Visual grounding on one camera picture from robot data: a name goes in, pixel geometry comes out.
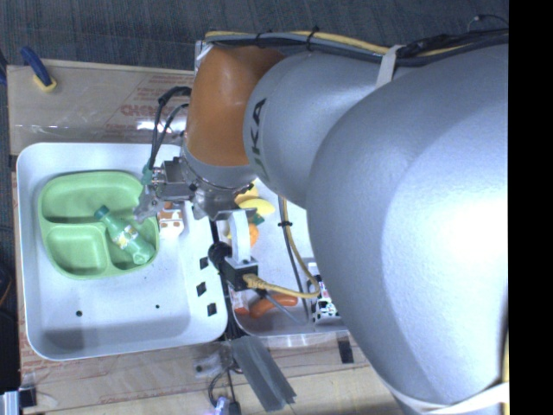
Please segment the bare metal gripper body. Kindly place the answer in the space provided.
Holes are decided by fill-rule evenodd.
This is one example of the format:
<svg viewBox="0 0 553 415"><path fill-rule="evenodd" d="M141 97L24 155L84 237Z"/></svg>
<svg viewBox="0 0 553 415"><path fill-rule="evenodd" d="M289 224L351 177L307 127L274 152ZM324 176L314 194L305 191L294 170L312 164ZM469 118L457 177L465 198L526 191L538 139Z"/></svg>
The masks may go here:
<svg viewBox="0 0 553 415"><path fill-rule="evenodd" d="M219 166L203 163L193 156L178 156L163 162L150 186L150 212L161 211L167 201L189 201L194 218L225 220L238 206L237 195L255 180L250 165Z"/></svg>

